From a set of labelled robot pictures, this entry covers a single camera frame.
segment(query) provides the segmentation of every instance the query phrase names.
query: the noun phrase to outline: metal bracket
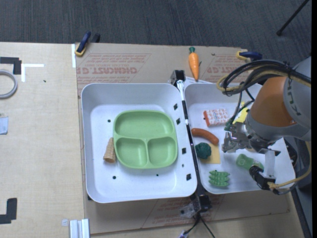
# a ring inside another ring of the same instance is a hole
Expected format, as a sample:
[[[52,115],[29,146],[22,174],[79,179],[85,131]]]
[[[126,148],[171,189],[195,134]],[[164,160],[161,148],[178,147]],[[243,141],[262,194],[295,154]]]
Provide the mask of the metal bracket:
[[[71,220],[69,238],[90,238],[89,219]]]

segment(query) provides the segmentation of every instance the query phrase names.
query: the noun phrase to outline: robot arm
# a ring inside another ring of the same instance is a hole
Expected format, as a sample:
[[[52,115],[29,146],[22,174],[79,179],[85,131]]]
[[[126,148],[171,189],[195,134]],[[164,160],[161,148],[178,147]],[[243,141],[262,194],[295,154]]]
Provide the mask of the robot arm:
[[[235,75],[246,70],[253,70],[246,82],[239,87],[228,87]],[[268,184],[275,182],[274,158],[279,152],[269,146],[285,136],[311,140],[311,57],[294,68],[270,60],[251,62],[220,79],[218,88],[232,95],[242,93],[263,79],[267,80],[244,122],[229,120],[222,150],[230,153],[253,148],[265,154],[265,172],[252,167],[250,175],[262,189],[270,189]]]

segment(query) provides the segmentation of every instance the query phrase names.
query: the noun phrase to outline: brown sausage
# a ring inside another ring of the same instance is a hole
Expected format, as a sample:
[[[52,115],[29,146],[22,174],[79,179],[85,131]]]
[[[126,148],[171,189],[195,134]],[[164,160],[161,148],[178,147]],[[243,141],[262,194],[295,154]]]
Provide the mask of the brown sausage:
[[[214,145],[217,145],[219,143],[219,139],[214,134],[205,129],[192,128],[192,135],[203,137],[209,140]]]

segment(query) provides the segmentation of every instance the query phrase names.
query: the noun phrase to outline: toy carrot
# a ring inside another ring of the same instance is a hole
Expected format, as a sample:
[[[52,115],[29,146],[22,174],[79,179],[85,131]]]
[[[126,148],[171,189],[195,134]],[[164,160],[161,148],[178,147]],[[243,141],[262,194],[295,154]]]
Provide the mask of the toy carrot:
[[[193,73],[194,79],[197,81],[199,77],[199,57],[195,53],[195,48],[189,48],[190,54],[188,56],[189,66]]]

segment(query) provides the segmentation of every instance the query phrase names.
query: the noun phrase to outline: white strip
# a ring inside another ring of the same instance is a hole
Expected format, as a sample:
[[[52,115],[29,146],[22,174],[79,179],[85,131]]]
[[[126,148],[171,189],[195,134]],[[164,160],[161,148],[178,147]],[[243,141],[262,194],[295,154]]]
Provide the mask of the white strip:
[[[22,63],[21,64],[21,81],[25,82],[25,68],[26,67],[44,67],[43,63]]]
[[[76,54],[75,54],[75,44],[72,44],[71,45],[71,59],[72,59],[72,62],[73,62],[73,68],[76,68]]]

